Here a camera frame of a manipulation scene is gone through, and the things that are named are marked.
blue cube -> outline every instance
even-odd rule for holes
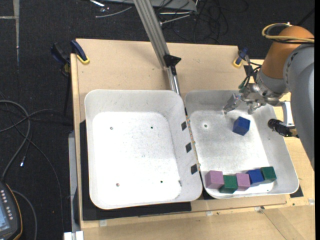
[[[251,187],[258,186],[265,180],[260,169],[248,170],[246,173],[249,174]]]
[[[236,134],[240,134],[244,136],[249,131],[249,128],[250,128],[250,120],[239,116],[238,119],[235,120],[233,124],[232,131]]]

block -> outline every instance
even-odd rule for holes
[[[238,189],[235,175],[223,175],[224,185],[219,188],[220,193],[232,194]]]
[[[250,120],[239,116],[238,119],[235,120],[233,123],[232,131],[236,134],[244,136],[249,131],[249,128]]]
[[[236,173],[236,182],[238,184],[238,191],[246,191],[251,187],[250,177],[247,173]]]
[[[205,187],[208,189],[220,189],[225,184],[222,171],[210,170],[205,175]]]
[[[273,166],[261,167],[260,170],[264,178],[263,183],[271,183],[277,179],[276,172]]]
[[[249,175],[251,187],[258,186],[265,181],[260,169],[248,170],[246,173]]]

black carpet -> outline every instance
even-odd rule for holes
[[[251,58],[263,59],[271,42],[261,36],[262,29],[272,23],[301,22],[315,7],[315,0],[201,0],[198,5],[200,15],[163,25],[167,42],[236,45],[240,49],[247,47]],[[106,2],[109,14],[129,6]],[[0,19],[0,92],[23,105],[29,113],[43,109],[63,112],[67,79],[51,56],[53,43],[59,42],[70,53],[69,42],[75,38],[148,40],[134,6],[115,16],[95,18],[103,14],[106,13],[101,12],[100,7],[87,0],[20,0],[18,62],[16,22]],[[0,0],[0,16],[12,15],[12,0]],[[159,15],[162,21],[176,16]],[[314,13],[302,26],[315,33]],[[19,110],[11,105],[9,109],[16,114],[9,114],[6,107],[0,105],[0,173],[24,139],[15,128],[1,131],[12,125],[11,119],[14,122],[21,119]],[[61,123],[71,121],[71,100],[67,116],[69,119],[57,112],[48,112],[35,117],[45,122],[32,121],[32,141],[45,156],[33,145],[29,148],[25,145],[6,175],[10,187],[32,202],[40,240],[58,240],[63,231],[71,231],[68,134],[72,126]],[[26,133],[27,124],[24,122],[18,128]],[[20,162],[26,152],[25,165],[21,168]],[[56,171],[60,188],[46,158]],[[23,199],[17,199],[24,222],[21,239],[33,239],[31,209]]]

device screen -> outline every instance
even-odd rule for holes
[[[10,228],[8,219],[5,216],[5,214],[5,208],[3,207],[2,202],[0,201],[0,232]]]

empty white tray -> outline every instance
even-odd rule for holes
[[[84,104],[89,193],[97,207],[189,202],[201,195],[179,95],[170,90],[93,90]]]
[[[266,105],[249,115],[248,106],[243,102],[225,115],[224,106],[237,92],[196,90],[185,97],[202,179],[211,170],[234,175],[268,166],[274,167],[277,179],[233,194],[207,187],[205,190],[217,199],[294,193],[299,180],[286,143],[281,135],[268,127],[269,119],[276,118],[273,107]],[[250,120],[249,131],[244,136],[233,132],[239,116]]]

